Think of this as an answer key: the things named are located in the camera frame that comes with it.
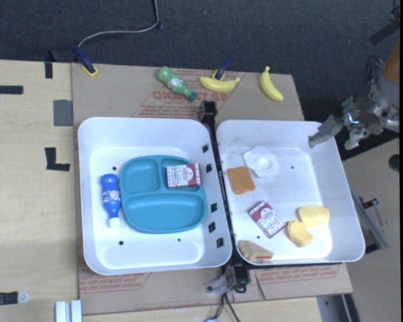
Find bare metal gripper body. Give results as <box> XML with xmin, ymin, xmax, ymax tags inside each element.
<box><xmin>341</xmin><ymin>91</ymin><xmax>401</xmax><ymax>136</ymax></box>

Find white plastic tray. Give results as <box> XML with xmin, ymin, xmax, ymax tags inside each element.
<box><xmin>215</xmin><ymin>119</ymin><xmax>367</xmax><ymax>266</ymax></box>
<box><xmin>77</xmin><ymin>116</ymin><xmax>234</xmax><ymax>276</ymax></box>

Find yellow banana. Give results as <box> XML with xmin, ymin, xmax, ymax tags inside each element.
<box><xmin>199</xmin><ymin>76</ymin><xmax>242</xmax><ymax>93</ymax></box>
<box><xmin>259</xmin><ymin>66</ymin><xmax>285</xmax><ymax>103</ymax></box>

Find white fried egg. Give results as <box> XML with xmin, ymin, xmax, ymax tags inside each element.
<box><xmin>242</xmin><ymin>145</ymin><xmax>281</xmax><ymax>179</ymax></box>

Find orange toast slice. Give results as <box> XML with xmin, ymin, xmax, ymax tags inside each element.
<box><xmin>226</xmin><ymin>166</ymin><xmax>257</xmax><ymax>196</ymax></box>

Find red and white carton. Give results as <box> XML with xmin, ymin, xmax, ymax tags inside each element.
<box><xmin>247</xmin><ymin>200</ymin><xmax>287</xmax><ymax>239</ymax></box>
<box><xmin>165</xmin><ymin>162</ymin><xmax>202</xmax><ymax>189</ymax></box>

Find thin black rod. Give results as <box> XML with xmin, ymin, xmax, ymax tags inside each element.
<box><xmin>206</xmin><ymin>111</ymin><xmax>238</xmax><ymax>268</ymax></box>

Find tan sandwich wedge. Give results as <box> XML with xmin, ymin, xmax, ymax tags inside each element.
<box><xmin>237</xmin><ymin>239</ymin><xmax>275</xmax><ymax>264</ymax></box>

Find green bottle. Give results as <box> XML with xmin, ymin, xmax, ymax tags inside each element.
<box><xmin>154</xmin><ymin>66</ymin><xmax>199</xmax><ymax>103</ymax></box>

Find blue divided plate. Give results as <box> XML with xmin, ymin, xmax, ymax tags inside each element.
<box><xmin>119</xmin><ymin>154</ymin><xmax>208</xmax><ymax>235</ymax></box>

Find brown cardboard board red print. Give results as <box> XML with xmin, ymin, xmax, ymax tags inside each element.
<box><xmin>71</xmin><ymin>62</ymin><xmax>354</xmax><ymax>316</ymax></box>

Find blue bottle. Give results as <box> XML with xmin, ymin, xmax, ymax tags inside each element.
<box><xmin>99</xmin><ymin>173</ymin><xmax>122</xmax><ymax>229</ymax></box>

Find black block with thin wires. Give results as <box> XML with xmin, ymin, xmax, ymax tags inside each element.
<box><xmin>221</xmin><ymin>262</ymin><xmax>252</xmax><ymax>294</ymax></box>
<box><xmin>195</xmin><ymin>100</ymin><xmax>219</xmax><ymax>124</ymax></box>

